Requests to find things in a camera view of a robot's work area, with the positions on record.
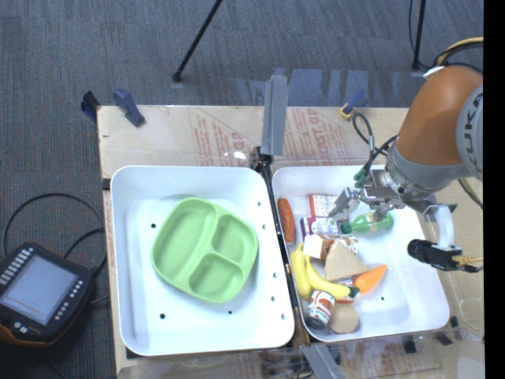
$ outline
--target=green divided tray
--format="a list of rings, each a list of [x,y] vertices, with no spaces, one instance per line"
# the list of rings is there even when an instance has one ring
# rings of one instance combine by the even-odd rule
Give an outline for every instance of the green divided tray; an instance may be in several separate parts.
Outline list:
[[[256,232],[225,208],[199,197],[179,201],[151,250],[170,285],[209,302],[227,302],[247,280],[258,253]]]

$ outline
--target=sausage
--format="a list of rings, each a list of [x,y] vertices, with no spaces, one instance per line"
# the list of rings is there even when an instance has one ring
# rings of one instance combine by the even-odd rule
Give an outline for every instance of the sausage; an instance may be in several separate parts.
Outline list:
[[[284,241],[286,243],[291,243],[294,241],[295,227],[290,202],[286,198],[279,198],[277,200],[277,209],[279,210],[279,217],[281,219]]]

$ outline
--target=can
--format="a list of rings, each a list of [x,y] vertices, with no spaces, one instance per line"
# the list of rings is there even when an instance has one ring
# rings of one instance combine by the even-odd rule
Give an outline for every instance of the can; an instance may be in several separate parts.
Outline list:
[[[327,326],[335,298],[325,291],[315,290],[310,296],[310,303],[305,309],[305,323],[315,329]]]

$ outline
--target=yellow banana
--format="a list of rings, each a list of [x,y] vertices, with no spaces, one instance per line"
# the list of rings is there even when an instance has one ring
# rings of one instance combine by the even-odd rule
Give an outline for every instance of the yellow banana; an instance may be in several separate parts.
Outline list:
[[[335,299],[343,298],[351,294],[351,289],[346,285],[335,283],[324,279],[310,262],[310,256],[304,255],[305,268],[307,269],[307,276],[309,278],[310,286],[315,290],[325,291],[333,296]]]
[[[293,273],[294,286],[298,294],[303,298],[310,300],[312,287],[307,277],[305,268],[305,255],[303,254],[303,243],[298,243],[297,248],[290,254],[291,272]]]

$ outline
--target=gray carpet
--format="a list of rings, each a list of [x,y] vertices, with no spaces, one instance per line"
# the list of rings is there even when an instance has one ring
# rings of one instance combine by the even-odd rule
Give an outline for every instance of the gray carpet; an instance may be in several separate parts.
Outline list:
[[[71,193],[102,210],[96,125],[80,103],[263,105],[264,83],[288,76],[290,106],[342,106],[359,88],[367,107],[408,107],[422,73],[453,43],[484,32],[484,0],[223,0],[193,56],[178,69],[215,0],[0,0],[0,224],[25,201]],[[454,60],[483,69],[481,50]],[[8,230],[9,250],[35,241],[63,254],[99,227],[78,201],[33,201]],[[73,259],[95,266],[103,235]],[[109,291],[107,269],[95,297]],[[110,307],[82,314],[52,347],[0,344],[0,377],[115,377]]]

